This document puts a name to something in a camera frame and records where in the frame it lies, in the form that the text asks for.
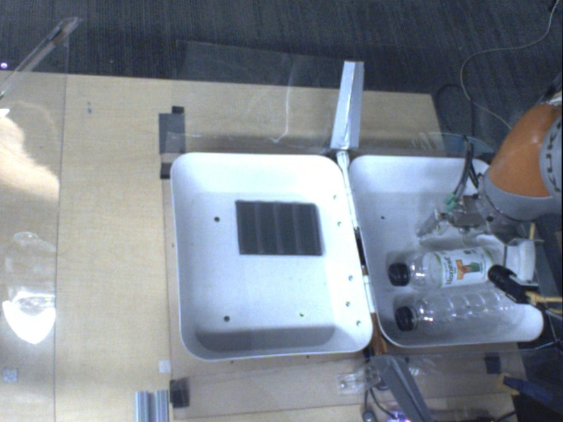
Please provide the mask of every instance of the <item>light wood surface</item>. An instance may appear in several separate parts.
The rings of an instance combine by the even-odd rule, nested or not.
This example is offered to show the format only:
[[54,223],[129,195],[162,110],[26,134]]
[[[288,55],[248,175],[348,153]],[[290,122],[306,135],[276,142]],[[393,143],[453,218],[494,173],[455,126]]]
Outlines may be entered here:
[[[249,135],[249,127],[256,127],[254,134],[271,142],[290,135],[330,135],[336,98],[336,90],[68,77],[58,237],[57,422],[132,421],[136,391],[168,387],[172,375],[160,373],[159,361],[172,360],[178,367],[178,358],[187,355],[174,338],[175,328],[171,331],[171,320],[172,324],[176,321],[169,309],[175,296],[169,295],[166,273],[158,114],[170,112],[172,105],[184,106],[188,133]],[[408,148],[419,132],[439,131],[429,96],[366,92],[363,104],[366,142]],[[285,361],[267,364],[275,367]],[[303,364],[306,371],[310,362],[300,359],[294,364]],[[210,366],[192,360],[186,364],[186,372],[198,376],[247,367]],[[342,364],[351,368],[354,363]],[[337,370],[347,372],[332,368],[330,376]],[[311,386],[322,377],[311,372]],[[239,384],[234,381],[230,387],[213,388],[213,392],[223,393],[223,408],[217,411],[209,401],[191,415],[209,417],[193,420],[361,419],[361,397],[316,408],[327,397],[317,395],[315,399],[315,392],[310,402],[299,402],[299,410],[290,409],[287,399],[282,399],[272,409],[290,411],[227,416],[225,407],[234,412],[248,409],[241,402],[245,393],[236,389]],[[282,382],[280,389],[283,386],[291,386],[291,382]],[[338,395],[329,382],[322,382],[318,392],[327,389]],[[455,403],[453,398],[430,403],[448,409]],[[483,402],[479,408],[498,409],[509,399],[492,394]],[[254,408],[265,410],[266,406]]]

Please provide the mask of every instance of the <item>metal bracket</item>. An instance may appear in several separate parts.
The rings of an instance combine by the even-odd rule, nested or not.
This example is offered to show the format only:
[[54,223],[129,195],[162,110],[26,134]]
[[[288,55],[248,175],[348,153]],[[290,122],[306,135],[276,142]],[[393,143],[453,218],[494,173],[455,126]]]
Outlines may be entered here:
[[358,217],[355,212],[354,195],[352,194],[352,186],[350,185],[350,157],[348,152],[345,150],[340,150],[336,152],[336,163],[342,171],[342,177],[344,178],[344,187],[346,189],[346,199],[348,203],[348,209],[350,211],[350,220],[352,222],[352,227],[357,233],[358,231]]
[[186,153],[186,115],[183,106],[173,106],[171,113],[158,115],[160,179],[170,179],[172,163]]
[[362,119],[363,62],[344,62],[334,117],[332,150],[357,149]]
[[341,396],[361,395],[369,388],[379,387],[383,384],[377,368],[369,362],[363,362],[352,374],[336,375],[336,380]]
[[135,422],[168,422],[168,391],[135,393]]

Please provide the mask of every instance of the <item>bottle cap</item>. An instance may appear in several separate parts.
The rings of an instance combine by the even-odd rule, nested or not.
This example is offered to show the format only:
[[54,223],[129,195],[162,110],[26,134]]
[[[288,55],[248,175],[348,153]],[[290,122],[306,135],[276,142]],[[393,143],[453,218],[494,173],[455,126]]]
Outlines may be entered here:
[[405,263],[393,263],[387,270],[389,280],[393,286],[406,286],[411,279],[408,266]]
[[395,322],[401,331],[412,331],[416,328],[413,310],[407,306],[401,306],[395,311]]

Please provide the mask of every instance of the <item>black cable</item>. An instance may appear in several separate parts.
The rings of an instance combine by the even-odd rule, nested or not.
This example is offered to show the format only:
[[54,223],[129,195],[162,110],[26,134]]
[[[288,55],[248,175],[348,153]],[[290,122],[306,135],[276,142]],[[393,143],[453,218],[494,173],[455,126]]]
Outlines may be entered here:
[[473,144],[464,136],[465,140],[465,164],[464,171],[457,183],[456,189],[454,190],[454,199],[459,201],[464,194],[465,185],[467,184],[467,179],[469,178],[471,168],[473,166]]
[[543,303],[537,303],[536,308],[539,309],[546,316],[554,317],[554,318],[558,319],[559,321],[561,321],[562,318],[563,318],[563,316],[561,314],[551,312],[551,308],[548,307],[547,305],[543,304]]
[[[451,128],[449,118],[446,117],[445,114],[443,114],[442,102],[441,102],[442,94],[445,93],[446,90],[448,90],[450,88],[455,89],[455,90],[460,90],[462,93],[464,92],[463,88],[459,84],[446,83],[446,84],[442,85],[438,89],[438,91],[436,91],[436,93],[435,93],[436,115],[438,116],[438,120],[448,130],[448,132],[455,135],[455,134],[457,134],[458,130],[453,130]],[[469,104],[469,107],[470,107],[469,132],[470,132],[471,137],[475,137],[475,105],[473,104],[473,102],[469,102],[469,103],[470,103]]]
[[369,388],[369,393],[371,394],[371,398],[373,399],[373,403],[376,404],[377,408],[379,408],[381,411],[383,411],[385,414],[387,414],[387,416],[389,416],[390,418],[396,418],[395,414],[393,414],[390,411],[387,411],[383,406],[381,406],[381,404],[379,404],[379,402],[376,399],[376,393],[373,391],[373,388]]
[[475,189],[479,189],[479,175],[477,175],[477,172],[475,171],[473,164],[469,169],[469,179],[472,181]]
[[499,418],[497,418],[494,422],[504,422],[506,419],[511,418],[512,416],[516,415],[516,411],[507,412],[503,414]]
[[363,413],[362,420],[364,422],[377,422],[375,413],[368,407],[368,390],[363,393]]
[[544,34],[542,34],[538,39],[533,40],[532,42],[529,42],[527,44],[521,45],[521,46],[516,46],[516,47],[494,47],[494,48],[488,48],[486,50],[481,50],[478,52],[475,52],[474,54],[468,56],[464,63],[461,66],[461,69],[459,70],[459,84],[461,85],[462,90],[464,91],[465,97],[472,102],[477,108],[485,111],[486,113],[491,114],[492,116],[494,116],[496,119],[500,120],[507,128],[508,130],[511,130],[512,127],[510,126],[510,124],[508,122],[506,122],[499,114],[494,113],[493,111],[491,111],[490,109],[486,108],[483,105],[480,105],[478,103],[476,103],[471,95],[469,95],[469,92],[465,86],[464,83],[464,70],[465,70],[465,66],[467,66],[467,64],[469,63],[470,60],[472,60],[473,58],[475,58],[476,56],[481,56],[484,54],[491,54],[493,52],[513,52],[515,50],[524,50],[526,48],[529,47],[533,47],[537,44],[539,44],[540,42],[542,42],[547,35],[549,34],[549,32],[552,30],[552,22],[553,22],[553,15],[555,14],[555,10],[557,8],[557,5],[559,4],[560,0],[554,0],[550,9],[550,14],[549,14],[549,20],[547,22],[547,29],[545,30]]

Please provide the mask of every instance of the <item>plastic bottle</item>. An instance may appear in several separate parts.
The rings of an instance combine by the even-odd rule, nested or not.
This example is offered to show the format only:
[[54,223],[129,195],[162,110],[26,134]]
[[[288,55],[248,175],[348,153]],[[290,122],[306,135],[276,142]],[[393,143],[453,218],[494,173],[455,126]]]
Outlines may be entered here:
[[393,263],[387,274],[394,286],[410,284],[419,290],[484,283],[493,264],[502,264],[483,247],[413,254]]
[[502,291],[493,286],[475,286],[468,292],[438,291],[415,298],[395,311],[395,322],[401,331],[412,331],[461,320],[500,317],[515,309]]

